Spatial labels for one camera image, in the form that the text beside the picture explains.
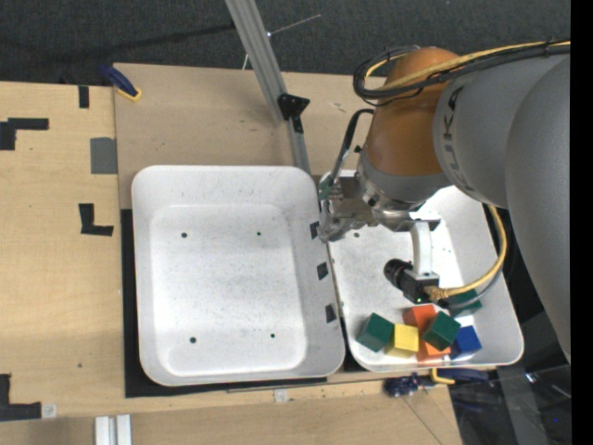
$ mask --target orange block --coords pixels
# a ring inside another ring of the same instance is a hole
[[[404,323],[409,326],[416,326],[420,335],[424,333],[424,330],[429,325],[430,321],[435,317],[435,305],[430,303],[420,305],[419,307],[412,307],[403,314]]]
[[[421,339],[420,345],[418,346],[418,352],[416,353],[416,359],[418,360],[418,362],[438,360],[446,354],[450,353],[450,347],[446,347],[444,350],[439,351],[433,345]]]

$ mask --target yellow block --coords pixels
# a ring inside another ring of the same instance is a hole
[[[409,358],[418,352],[420,334],[416,326],[395,324],[393,336],[385,347],[385,353],[399,358]]]

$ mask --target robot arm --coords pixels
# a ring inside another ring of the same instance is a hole
[[[378,105],[354,185],[338,180],[324,202],[321,237],[377,223],[409,231],[410,212],[451,184],[507,209],[570,361],[569,52],[564,41],[467,57],[402,48],[361,65],[355,90]],[[384,86],[365,89],[393,58]]]

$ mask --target cube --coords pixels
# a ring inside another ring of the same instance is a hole
[[[456,303],[463,303],[464,301],[475,299],[476,296],[477,293],[475,292],[475,290],[470,290],[468,292],[460,293],[459,295],[453,295],[452,297],[449,297],[447,299],[448,313],[453,318],[469,316],[476,313],[478,310],[482,308],[482,302],[480,300],[477,300],[475,303],[472,303],[471,305],[468,305],[466,307],[455,306]]]
[[[431,304],[412,307],[403,314],[404,323],[409,326],[416,326],[420,334],[424,333],[426,326],[435,318],[435,306]]]
[[[443,312],[439,312],[423,333],[423,340],[442,351],[448,348],[461,328],[461,324]]]
[[[473,326],[464,326],[460,329],[451,345],[451,359],[454,360],[461,355],[469,355],[482,348],[482,343],[475,333]]]
[[[383,316],[372,313],[360,328],[356,340],[369,350],[382,350],[393,335],[394,325]]]
[[[439,351],[430,343],[427,343],[424,340],[420,340],[420,344],[418,345],[418,352],[416,353],[416,359],[418,362],[426,362],[432,360],[439,360],[446,354],[451,353],[451,348],[445,348],[442,351]]]
[[[409,358],[418,352],[420,334],[416,326],[395,324],[393,335],[387,343],[385,353],[398,358]]]

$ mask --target metal pole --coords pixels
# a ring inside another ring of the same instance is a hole
[[[286,94],[286,86],[276,56],[271,49],[268,34],[261,21],[255,0],[224,0],[233,17],[234,26],[239,33],[243,47],[249,55],[253,70],[258,77],[261,90],[268,101],[272,116],[277,123],[284,121],[278,106],[278,97]],[[286,122],[290,136],[294,163],[310,172],[309,158],[302,133],[295,131],[292,120]]]

